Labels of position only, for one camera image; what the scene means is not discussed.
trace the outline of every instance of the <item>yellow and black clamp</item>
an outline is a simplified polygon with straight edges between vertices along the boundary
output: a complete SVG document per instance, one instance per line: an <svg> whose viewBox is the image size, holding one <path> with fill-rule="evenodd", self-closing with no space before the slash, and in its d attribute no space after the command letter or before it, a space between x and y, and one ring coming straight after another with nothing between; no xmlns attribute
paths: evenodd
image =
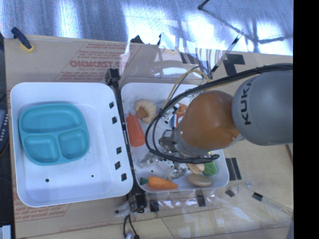
<svg viewBox="0 0 319 239"><path fill-rule="evenodd" d="M20 46L23 50L29 53L34 50L34 46L29 42L29 40L17 27L11 29L11 32L13 33L15 38L18 38L20 40Z"/></svg>

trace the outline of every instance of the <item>white plastic tray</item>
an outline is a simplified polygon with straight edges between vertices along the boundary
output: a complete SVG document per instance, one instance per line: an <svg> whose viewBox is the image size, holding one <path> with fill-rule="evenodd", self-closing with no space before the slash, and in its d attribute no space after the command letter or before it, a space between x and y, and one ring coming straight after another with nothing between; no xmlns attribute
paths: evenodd
<svg viewBox="0 0 319 239"><path fill-rule="evenodd" d="M152 101L156 107L157 112L159 109L163 106L165 100L167 99L171 89L173 87L173 84L155 84L155 83L128 83L123 86L122 88L122 101L123 101L123 108L125 112L125 116L127 117L129 113L132 113L133 115L136 114L134 110L134 104L137 100L140 99L147 99ZM187 89L191 89L196 87L195 85L180 85L176 94L178 95L182 92L184 92ZM189 105L191 102L191 99L193 97L187 97L182 99L179 103L183 103L185 105ZM142 126L143 131L145 132L148 124L143 123L141 120L140 124ZM155 139L156 142L158 142L158 139L162 136L162 133L165 129L169 129L170 127L164 123L159 122L158 127L155 133ZM152 130L150 130L150 133L148 135L148 140L150 143L150 146L153 146L152 144ZM149 150L146 147L146 145L142 145L140 147L131 147L132 152L132 159L134 163L134 168L136 171L136 179L138 183L140 182L140 178L148 178L150 176L158 176L162 178L166 178L167 174L173 166L173 163L171 161L158 161L156 165L150 166L150 167L140 167L140 161L145 157L146 154L148 154ZM219 188L224 187L227 185L229 181L229 172L225 160L225 156L222 150L214 151L213 153L219 154L220 157L216 160L214 160L215 165L217 166L217 173L210 176L212 180L212 184L210 187L201 188L196 187L192 184L190 184L187 180L187 175L191 174L191 171L188 171L186 175L179 177L175 179L173 182L178 185L177 189L172 190L158 190L158 189L152 189L147 184L140 185L142 189L144 189L147 192L160 192L160 191L184 191L184 190L193 190L193 189L207 189L207 188Z"/></svg>
<svg viewBox="0 0 319 239"><path fill-rule="evenodd" d="M96 200L123 196L131 190L133 176L110 87L102 83L20 83L12 89L10 100L17 193L26 205ZM23 151L18 119L28 107L58 102L72 104L82 112L90 148L75 161L37 165Z"/></svg>

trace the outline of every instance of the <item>green vegetable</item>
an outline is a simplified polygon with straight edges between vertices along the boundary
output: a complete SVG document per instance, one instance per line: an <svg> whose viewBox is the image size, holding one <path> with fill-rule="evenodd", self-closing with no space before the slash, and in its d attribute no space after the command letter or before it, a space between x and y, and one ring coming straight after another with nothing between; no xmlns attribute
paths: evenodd
<svg viewBox="0 0 319 239"><path fill-rule="evenodd" d="M213 161L210 163L205 163L204 165L205 165L205 169L203 171L203 175L209 176L209 175L214 175L215 173L217 173L217 167Z"/></svg>

